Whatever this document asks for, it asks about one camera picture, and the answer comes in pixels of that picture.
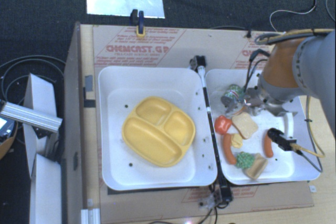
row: toy tomato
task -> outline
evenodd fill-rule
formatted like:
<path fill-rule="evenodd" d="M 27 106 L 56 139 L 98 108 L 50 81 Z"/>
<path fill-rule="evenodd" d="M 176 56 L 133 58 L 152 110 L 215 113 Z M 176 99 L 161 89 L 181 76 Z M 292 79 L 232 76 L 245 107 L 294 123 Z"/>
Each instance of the toy tomato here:
<path fill-rule="evenodd" d="M 227 119 L 223 115 L 219 116 L 215 121 L 215 131 L 221 135 L 227 133 L 230 126 L 232 125 L 232 120 Z"/>

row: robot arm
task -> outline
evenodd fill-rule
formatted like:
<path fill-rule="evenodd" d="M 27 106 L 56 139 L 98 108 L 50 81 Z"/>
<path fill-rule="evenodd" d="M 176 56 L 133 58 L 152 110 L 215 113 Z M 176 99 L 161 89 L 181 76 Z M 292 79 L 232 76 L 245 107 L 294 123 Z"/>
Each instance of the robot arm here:
<path fill-rule="evenodd" d="M 281 113 L 279 105 L 296 96 L 318 98 L 335 136 L 335 31 L 277 43 L 259 78 L 258 91 L 275 115 Z"/>

